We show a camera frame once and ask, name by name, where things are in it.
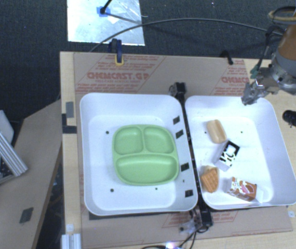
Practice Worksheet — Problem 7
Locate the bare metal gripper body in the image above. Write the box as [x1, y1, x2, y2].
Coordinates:
[255, 65, 296, 94]

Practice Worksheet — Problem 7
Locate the tan toy bread bun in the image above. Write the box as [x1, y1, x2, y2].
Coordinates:
[206, 119, 228, 144]

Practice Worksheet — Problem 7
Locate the black and white carton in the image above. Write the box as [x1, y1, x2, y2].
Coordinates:
[213, 140, 241, 172]

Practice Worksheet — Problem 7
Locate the white plastic tray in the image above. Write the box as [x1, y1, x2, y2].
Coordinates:
[184, 95, 296, 211]
[79, 92, 199, 216]

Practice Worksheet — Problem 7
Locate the thin black rod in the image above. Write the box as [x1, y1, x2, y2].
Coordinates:
[178, 93, 209, 215]

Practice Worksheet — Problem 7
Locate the orange toy waffle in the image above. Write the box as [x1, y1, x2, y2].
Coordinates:
[199, 164, 220, 193]

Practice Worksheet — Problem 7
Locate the brown and white carton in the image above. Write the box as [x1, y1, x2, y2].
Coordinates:
[225, 176, 259, 202]

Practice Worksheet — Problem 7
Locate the brown cardboard board red print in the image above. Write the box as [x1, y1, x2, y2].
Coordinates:
[73, 52, 293, 249]

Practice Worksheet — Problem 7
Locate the green divided plate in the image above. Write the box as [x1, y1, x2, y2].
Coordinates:
[112, 124, 180, 186]

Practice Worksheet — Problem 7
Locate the black block with thin wires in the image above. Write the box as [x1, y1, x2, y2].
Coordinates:
[198, 208, 213, 228]
[169, 81, 188, 97]

